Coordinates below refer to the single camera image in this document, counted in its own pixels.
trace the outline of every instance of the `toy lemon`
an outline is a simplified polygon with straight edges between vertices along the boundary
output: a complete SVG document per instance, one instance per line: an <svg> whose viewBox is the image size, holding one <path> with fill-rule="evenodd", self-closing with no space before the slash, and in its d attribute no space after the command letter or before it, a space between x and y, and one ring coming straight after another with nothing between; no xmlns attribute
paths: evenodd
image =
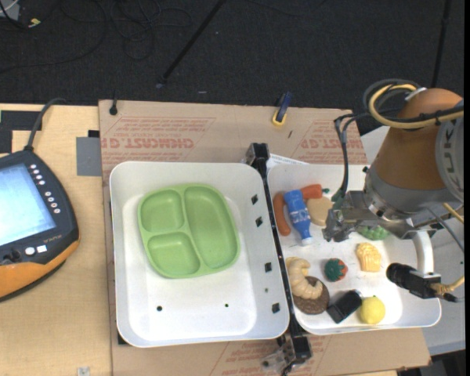
<svg viewBox="0 0 470 376"><path fill-rule="evenodd" d="M367 324L378 324L385 317L385 304L376 295L362 300L360 319Z"/></svg>

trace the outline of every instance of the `blue bottle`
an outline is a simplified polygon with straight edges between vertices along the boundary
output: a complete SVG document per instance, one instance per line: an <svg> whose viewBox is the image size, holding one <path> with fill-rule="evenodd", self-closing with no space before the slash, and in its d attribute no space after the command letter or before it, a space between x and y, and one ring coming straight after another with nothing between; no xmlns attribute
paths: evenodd
<svg viewBox="0 0 470 376"><path fill-rule="evenodd" d="M309 245L313 242L310 235L310 215L306 208L305 201L303 200L303 193L301 190L292 190L284 194L284 200L289 209L289 219L292 226L301 235L301 242L303 245Z"/></svg>

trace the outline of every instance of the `green plate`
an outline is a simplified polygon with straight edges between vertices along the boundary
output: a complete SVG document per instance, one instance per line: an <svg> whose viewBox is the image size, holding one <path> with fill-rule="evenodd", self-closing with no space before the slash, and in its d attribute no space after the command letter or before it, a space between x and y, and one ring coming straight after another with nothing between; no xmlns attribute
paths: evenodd
<svg viewBox="0 0 470 376"><path fill-rule="evenodd" d="M139 202L138 220L150 264L162 276L219 272L240 254L226 199L209 185L188 183L150 192Z"/></svg>

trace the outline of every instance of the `screen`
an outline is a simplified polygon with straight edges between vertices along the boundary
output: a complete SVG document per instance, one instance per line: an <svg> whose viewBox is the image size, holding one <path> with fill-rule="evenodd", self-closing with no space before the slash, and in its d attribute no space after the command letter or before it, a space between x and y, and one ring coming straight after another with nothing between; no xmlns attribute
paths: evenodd
<svg viewBox="0 0 470 376"><path fill-rule="evenodd" d="M55 226L26 166L0 169L0 245Z"/></svg>

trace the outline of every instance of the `white container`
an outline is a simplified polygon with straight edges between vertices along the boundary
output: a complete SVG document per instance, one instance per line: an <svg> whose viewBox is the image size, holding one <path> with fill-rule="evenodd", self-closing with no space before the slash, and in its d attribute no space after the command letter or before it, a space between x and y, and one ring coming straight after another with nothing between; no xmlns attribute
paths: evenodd
<svg viewBox="0 0 470 376"><path fill-rule="evenodd" d="M349 166L348 190L362 190L365 180L362 165ZM278 164L269 170L268 184L272 195L289 190L301 189L311 184L320 184L330 190L325 197L331 198L343 180L344 167L336 164ZM309 275L322 280L331 295L331 302L349 290L358 290L363 297L378 296L384 303L386 314L377 325L363 323L357 313L353 313L341 323L335 323L327 312L308 315L295 308L296 319L311 334L350 333L354 331L395 329L405 327L429 327L436 324L441 316L440 300L422 299L408 290L398 287L385 275L387 267L393 263L403 263L418 268L418 257L412 240L399 240L394 236L385 240L372 241L351 233L348 240L327 242L322 235L323 227L314 224L310 227L313 242L300 244L300 236L292 230L288 236L279 236L280 246L285 258L298 256L306 259L311 267ZM356 246L360 242L372 243L381 253L381 270L376 273L363 272L356 257ZM324 265L328 259L340 258L349 270L344 279L327 281Z"/></svg>
<svg viewBox="0 0 470 376"><path fill-rule="evenodd" d="M138 204L150 191L205 183L225 197L240 238L228 269L170 279L148 262ZM110 175L117 328L137 347L276 338L289 324L262 178L246 164L121 163Z"/></svg>

